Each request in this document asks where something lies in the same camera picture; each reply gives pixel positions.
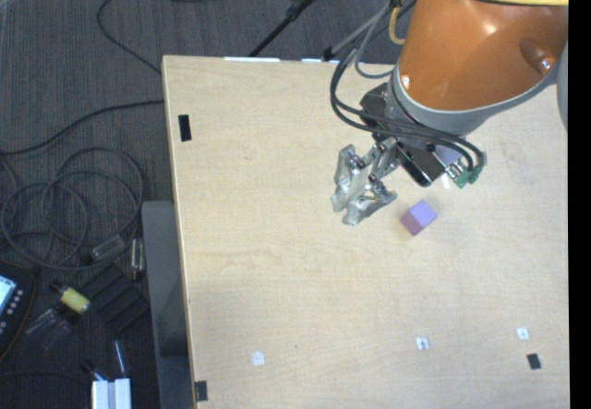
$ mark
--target block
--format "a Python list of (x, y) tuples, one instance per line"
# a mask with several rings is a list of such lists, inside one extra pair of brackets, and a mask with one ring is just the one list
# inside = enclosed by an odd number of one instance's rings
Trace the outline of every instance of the block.
[(437, 214), (428, 206), (427, 202), (421, 200), (402, 216), (400, 222), (403, 223), (411, 234), (417, 235), (427, 225), (433, 222), (436, 217)]

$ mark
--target wooden table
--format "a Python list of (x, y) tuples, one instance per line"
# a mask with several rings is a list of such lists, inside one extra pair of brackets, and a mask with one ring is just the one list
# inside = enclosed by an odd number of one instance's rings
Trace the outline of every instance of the wooden table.
[[(332, 211), (338, 151), (372, 139), (332, 112), (333, 70), (163, 59), (199, 409), (570, 407), (555, 86), (469, 136), (488, 154), (474, 185), (395, 171), (398, 199), (353, 227)], [(349, 71), (355, 104), (380, 81)], [(412, 236), (400, 218), (421, 199), (438, 217)]]

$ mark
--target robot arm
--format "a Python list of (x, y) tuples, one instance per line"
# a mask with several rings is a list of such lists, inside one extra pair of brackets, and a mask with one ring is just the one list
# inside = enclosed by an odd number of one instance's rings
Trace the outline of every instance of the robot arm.
[(404, 46), (387, 82), (361, 109), (342, 103), (337, 86), (357, 67), (355, 50), (332, 78), (334, 112), (376, 140), (365, 156), (353, 145), (339, 153), (332, 205), (352, 225), (395, 199), (382, 179), (398, 166), (421, 186), (443, 174), (459, 187), (474, 183), (486, 155), (465, 136), (541, 92), (566, 51), (568, 0), (416, 0), (400, 40), (393, 25), (403, 1), (391, 0), (391, 39)]

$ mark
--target white square marker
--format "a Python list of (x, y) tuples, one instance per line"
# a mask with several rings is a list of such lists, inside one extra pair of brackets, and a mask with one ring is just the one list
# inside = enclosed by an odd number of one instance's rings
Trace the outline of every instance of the white square marker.
[(428, 350), (427, 337), (416, 337), (416, 348), (419, 350)]
[(519, 340), (529, 340), (529, 332), (525, 327), (520, 327), (515, 329), (515, 331), (517, 331), (517, 338)]
[(265, 364), (265, 354), (262, 352), (252, 352), (250, 361), (255, 367), (262, 367)]

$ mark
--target electronic device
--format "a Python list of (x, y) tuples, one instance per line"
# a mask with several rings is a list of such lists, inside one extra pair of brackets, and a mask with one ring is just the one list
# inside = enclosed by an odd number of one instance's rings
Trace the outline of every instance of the electronic device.
[(17, 339), (35, 296), (34, 274), (0, 260), (0, 361)]
[[(556, 82), (564, 127), (568, 103), (568, 0), (416, 0), (404, 39), (395, 21), (405, 0), (391, 0), (364, 40), (336, 67), (331, 105), (348, 125), (375, 140), (365, 154), (339, 152), (334, 211), (356, 225), (396, 199), (382, 179), (399, 166), (420, 186), (447, 175), (474, 184), (484, 151), (466, 139), (492, 115), (526, 102)], [(378, 22), (390, 15), (392, 42), (402, 45), (391, 72), (370, 75), (359, 59)], [(337, 85), (355, 65), (369, 78), (389, 77), (354, 108)]]

